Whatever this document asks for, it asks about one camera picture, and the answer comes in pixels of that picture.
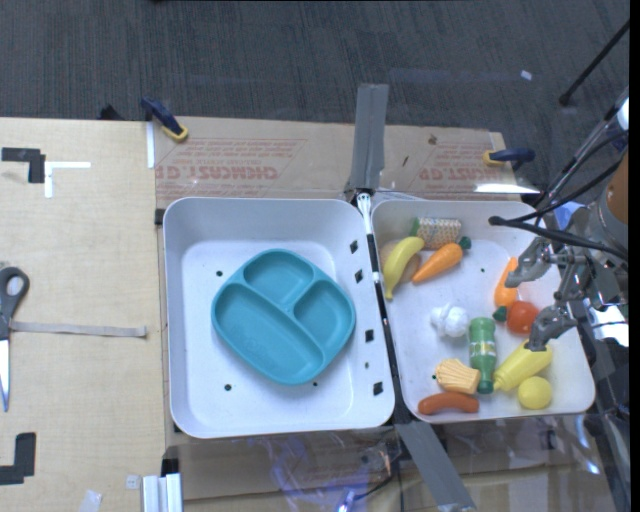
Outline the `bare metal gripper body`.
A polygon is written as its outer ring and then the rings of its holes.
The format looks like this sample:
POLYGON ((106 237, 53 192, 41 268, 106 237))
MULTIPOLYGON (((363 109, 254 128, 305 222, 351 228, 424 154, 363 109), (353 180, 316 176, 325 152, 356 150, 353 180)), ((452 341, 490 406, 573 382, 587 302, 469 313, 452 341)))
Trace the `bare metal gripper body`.
POLYGON ((557 226, 579 242, 562 251, 572 262, 568 300, 585 341, 629 346, 628 215, 608 204, 565 204, 557 226))

